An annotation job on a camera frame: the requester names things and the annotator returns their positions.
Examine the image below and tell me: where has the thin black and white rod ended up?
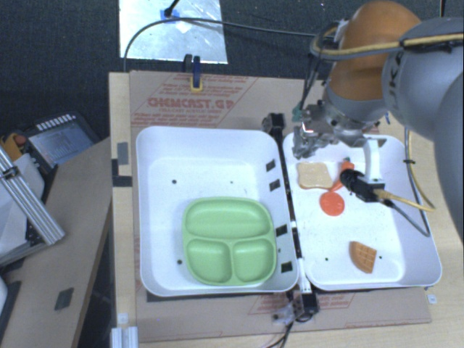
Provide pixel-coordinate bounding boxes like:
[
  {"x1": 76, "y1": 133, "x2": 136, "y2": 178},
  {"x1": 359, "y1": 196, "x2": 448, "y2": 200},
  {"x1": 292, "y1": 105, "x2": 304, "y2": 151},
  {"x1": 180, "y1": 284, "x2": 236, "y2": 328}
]
[{"x1": 275, "y1": 128, "x2": 308, "y2": 289}]

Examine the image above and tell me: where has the brown cardboard board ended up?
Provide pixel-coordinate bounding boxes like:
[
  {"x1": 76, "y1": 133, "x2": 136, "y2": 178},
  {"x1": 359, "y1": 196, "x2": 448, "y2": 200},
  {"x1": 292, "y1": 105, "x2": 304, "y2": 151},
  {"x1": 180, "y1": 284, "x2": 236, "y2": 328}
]
[{"x1": 128, "y1": 70, "x2": 433, "y2": 343}]

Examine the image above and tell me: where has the black block with wires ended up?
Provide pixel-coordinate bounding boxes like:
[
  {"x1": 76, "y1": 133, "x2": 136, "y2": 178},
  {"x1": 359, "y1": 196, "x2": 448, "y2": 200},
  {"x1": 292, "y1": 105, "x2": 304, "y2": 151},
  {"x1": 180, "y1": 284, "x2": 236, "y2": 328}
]
[
  {"x1": 262, "y1": 112, "x2": 286, "y2": 134},
  {"x1": 272, "y1": 289, "x2": 320, "y2": 324}
]

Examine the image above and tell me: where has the orange carrot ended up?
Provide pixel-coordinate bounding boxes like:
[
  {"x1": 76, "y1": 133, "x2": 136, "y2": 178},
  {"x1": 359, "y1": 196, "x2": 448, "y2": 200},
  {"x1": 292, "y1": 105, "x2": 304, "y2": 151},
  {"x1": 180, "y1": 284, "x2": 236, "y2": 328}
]
[{"x1": 330, "y1": 157, "x2": 355, "y2": 192}]

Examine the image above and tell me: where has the orange round slice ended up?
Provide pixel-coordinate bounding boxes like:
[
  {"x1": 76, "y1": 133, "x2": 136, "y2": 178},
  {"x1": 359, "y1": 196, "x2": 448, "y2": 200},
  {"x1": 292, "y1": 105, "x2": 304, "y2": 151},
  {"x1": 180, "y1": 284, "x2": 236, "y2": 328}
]
[{"x1": 319, "y1": 191, "x2": 346, "y2": 217}]

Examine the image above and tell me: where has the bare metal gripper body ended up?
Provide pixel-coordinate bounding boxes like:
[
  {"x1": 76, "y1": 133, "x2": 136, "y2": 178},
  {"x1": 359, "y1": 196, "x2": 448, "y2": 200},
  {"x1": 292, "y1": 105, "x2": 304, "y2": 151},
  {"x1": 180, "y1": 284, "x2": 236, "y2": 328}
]
[{"x1": 299, "y1": 101, "x2": 363, "y2": 147}]

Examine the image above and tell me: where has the white plastic tray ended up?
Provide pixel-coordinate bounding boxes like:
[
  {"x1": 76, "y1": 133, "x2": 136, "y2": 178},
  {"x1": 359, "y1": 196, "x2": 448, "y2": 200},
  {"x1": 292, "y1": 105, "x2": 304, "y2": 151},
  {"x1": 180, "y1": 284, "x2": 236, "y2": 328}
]
[
  {"x1": 282, "y1": 131, "x2": 443, "y2": 291},
  {"x1": 135, "y1": 125, "x2": 300, "y2": 298}
]

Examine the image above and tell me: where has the tan bread slice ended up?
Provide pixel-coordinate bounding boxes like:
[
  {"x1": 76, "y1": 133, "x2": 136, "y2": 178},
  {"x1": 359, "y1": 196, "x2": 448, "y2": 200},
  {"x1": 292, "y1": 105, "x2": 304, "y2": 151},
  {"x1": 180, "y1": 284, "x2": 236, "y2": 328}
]
[{"x1": 296, "y1": 161, "x2": 334, "y2": 191}]

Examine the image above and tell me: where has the orange waffle wedge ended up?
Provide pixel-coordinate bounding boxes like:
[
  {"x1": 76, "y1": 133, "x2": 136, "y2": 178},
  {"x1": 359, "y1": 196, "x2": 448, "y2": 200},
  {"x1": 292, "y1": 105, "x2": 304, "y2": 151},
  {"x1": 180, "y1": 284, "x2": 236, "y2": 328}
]
[{"x1": 349, "y1": 241, "x2": 378, "y2": 275}]

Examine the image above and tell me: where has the green divided plate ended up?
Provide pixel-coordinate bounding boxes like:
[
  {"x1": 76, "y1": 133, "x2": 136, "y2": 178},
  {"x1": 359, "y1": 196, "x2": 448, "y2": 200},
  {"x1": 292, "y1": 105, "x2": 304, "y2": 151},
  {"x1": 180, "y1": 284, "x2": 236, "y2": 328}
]
[{"x1": 181, "y1": 196, "x2": 278, "y2": 287}]

